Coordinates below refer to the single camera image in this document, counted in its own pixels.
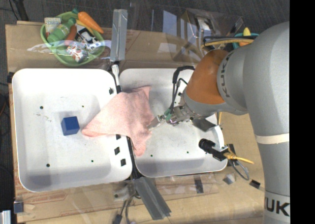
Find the yellow banana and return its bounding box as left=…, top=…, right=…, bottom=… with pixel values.
left=75, top=19, right=95, bottom=35

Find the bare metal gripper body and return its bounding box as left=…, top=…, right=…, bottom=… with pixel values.
left=168, top=104, right=196, bottom=127

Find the pink cloth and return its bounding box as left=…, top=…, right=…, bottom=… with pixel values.
left=81, top=85, right=154, bottom=157

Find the reddish brown sausage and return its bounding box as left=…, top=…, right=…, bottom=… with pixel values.
left=65, top=24, right=78, bottom=42

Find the black cylinder on white bracket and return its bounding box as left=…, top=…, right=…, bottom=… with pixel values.
left=193, top=119, right=230, bottom=162

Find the teal plate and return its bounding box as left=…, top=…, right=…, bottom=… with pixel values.
left=232, top=32, right=260, bottom=49

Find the orange carrot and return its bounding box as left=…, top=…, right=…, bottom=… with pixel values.
left=72, top=8, right=105, bottom=34

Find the white packet with red print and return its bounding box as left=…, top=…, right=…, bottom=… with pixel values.
left=65, top=42, right=90, bottom=63

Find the brown cardboard board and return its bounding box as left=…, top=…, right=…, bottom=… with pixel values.
left=4, top=20, right=266, bottom=224

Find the black and white packet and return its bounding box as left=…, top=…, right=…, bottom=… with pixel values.
left=74, top=25, right=99, bottom=48

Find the white plastic tray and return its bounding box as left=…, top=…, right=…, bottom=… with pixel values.
left=11, top=68, right=133, bottom=192
left=119, top=68, right=228, bottom=178

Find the green bottle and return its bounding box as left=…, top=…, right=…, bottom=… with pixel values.
left=47, top=17, right=77, bottom=44

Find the green bowl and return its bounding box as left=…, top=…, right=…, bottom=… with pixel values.
left=40, top=11, right=106, bottom=67

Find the white carton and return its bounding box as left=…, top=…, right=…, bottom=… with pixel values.
left=44, top=17, right=62, bottom=39

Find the blue cube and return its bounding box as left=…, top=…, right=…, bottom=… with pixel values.
left=61, top=116, right=81, bottom=136

